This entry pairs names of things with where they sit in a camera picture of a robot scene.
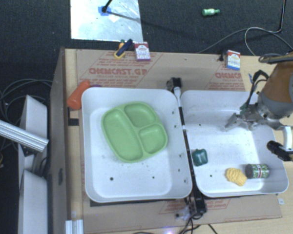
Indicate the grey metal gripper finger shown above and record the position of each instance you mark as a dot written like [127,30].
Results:
[253,125]
[234,121]

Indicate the green bottle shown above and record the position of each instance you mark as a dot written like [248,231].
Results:
[210,11]

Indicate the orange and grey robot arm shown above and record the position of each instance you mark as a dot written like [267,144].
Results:
[279,86]

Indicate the brown cardboard board red print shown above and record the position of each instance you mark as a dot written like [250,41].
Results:
[146,74]

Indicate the black cylinder on white bracket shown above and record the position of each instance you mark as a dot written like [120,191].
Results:
[279,150]

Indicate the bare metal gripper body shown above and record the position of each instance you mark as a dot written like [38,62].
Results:
[258,118]

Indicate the white plastic tray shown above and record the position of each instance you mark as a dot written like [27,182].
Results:
[136,179]
[229,150]

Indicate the thin black and white rod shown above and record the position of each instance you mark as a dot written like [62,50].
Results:
[183,123]

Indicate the small green labelled can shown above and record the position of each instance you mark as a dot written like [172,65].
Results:
[257,171]

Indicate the red white and blue carton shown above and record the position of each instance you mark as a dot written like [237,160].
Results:
[233,60]

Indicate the yellow corn cob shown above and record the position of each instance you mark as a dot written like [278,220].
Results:
[235,176]

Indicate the dark green bell pepper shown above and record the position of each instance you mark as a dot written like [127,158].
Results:
[199,157]

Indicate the small orange carrot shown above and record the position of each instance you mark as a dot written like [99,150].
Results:
[122,43]

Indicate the green divided plate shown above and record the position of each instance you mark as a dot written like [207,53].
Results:
[133,131]

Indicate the orange bottle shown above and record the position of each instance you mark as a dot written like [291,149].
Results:
[77,96]

